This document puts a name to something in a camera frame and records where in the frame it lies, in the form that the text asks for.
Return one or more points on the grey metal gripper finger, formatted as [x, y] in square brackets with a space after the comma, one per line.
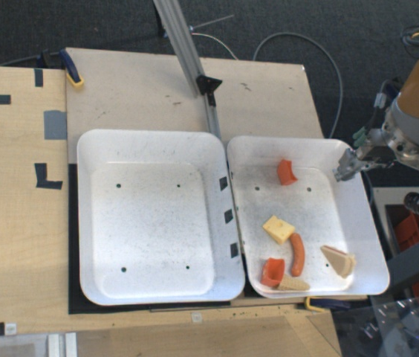
[345, 175]
[348, 157]

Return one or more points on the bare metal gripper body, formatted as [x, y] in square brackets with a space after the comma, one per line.
[399, 145]

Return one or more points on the white plastic tray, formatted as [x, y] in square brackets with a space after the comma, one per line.
[150, 229]
[317, 218]

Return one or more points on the red curved toy piece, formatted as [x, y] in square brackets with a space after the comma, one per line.
[285, 173]

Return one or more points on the beige sandwich wedge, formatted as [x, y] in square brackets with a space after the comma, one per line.
[339, 260]

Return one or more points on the yellow cheese wedge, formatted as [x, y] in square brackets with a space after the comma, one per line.
[278, 230]

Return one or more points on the orange toy sausage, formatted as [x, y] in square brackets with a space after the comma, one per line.
[298, 255]

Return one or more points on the red toy cup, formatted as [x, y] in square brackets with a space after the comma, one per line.
[272, 271]

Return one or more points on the tan waffle cone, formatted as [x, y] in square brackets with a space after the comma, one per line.
[293, 285]

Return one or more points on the pale wood board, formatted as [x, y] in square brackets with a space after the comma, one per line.
[139, 87]

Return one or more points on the black cylinder on white bracket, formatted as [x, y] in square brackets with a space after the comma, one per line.
[417, 203]

